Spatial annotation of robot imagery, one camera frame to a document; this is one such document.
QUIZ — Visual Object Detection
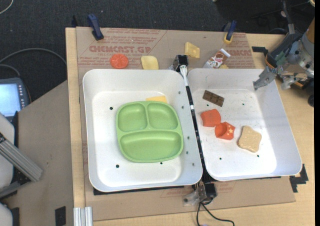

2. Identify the pale yellow rounded slice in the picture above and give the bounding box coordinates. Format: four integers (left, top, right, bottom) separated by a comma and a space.
140, 55, 160, 71

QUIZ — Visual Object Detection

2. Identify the orange box with stars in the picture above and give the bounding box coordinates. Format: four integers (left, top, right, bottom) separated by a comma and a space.
214, 121, 237, 141

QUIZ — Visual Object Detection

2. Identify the orange curved block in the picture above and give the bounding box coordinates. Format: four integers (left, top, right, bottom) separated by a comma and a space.
200, 109, 223, 128

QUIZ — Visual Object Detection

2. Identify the brown chocolate bar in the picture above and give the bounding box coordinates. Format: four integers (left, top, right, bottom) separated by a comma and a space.
202, 90, 226, 107

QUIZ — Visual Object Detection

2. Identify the white plastic tray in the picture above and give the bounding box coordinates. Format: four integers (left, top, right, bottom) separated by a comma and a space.
82, 69, 204, 193
186, 68, 303, 182

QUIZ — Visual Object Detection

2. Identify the round orange slice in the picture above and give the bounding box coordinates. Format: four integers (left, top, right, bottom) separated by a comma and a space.
110, 53, 130, 69

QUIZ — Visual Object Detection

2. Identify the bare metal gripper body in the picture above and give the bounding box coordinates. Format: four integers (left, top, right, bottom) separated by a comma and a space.
271, 41, 316, 80

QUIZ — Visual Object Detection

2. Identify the thin black and white rod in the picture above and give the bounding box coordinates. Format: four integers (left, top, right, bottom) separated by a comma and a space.
179, 65, 208, 183

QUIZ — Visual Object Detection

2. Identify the tan bread slice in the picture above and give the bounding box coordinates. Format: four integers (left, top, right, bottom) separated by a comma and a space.
237, 125, 263, 153

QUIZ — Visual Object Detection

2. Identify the yellow cheese wedge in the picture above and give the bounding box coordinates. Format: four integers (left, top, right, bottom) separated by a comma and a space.
184, 42, 201, 59

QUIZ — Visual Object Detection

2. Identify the green divided plate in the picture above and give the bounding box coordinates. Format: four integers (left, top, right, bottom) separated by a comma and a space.
115, 101, 185, 164

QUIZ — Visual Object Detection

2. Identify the black block with wires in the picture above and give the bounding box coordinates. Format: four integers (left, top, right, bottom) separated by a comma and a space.
172, 54, 189, 71
204, 182, 218, 199

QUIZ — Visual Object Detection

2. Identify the brown cardboard board red print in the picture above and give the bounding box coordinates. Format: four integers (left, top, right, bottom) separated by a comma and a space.
75, 26, 297, 222

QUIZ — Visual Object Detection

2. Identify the white and brown milk carton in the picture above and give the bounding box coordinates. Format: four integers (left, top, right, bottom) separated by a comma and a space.
202, 48, 232, 69

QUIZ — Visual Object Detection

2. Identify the yellow cheese slice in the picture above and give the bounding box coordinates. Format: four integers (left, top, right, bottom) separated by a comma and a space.
145, 95, 169, 104

